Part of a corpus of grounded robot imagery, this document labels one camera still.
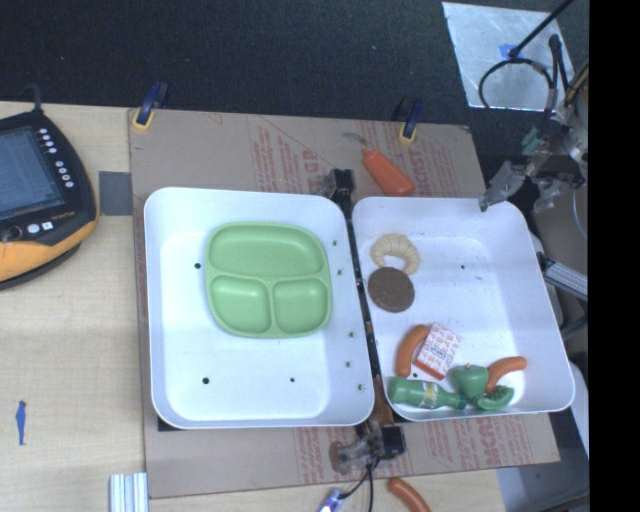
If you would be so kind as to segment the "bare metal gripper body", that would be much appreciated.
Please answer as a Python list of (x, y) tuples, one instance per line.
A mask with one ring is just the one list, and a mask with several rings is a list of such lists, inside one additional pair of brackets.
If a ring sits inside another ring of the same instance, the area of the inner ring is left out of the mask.
[(542, 189), (580, 188), (588, 176), (588, 105), (561, 107), (550, 131), (529, 159), (528, 173)]

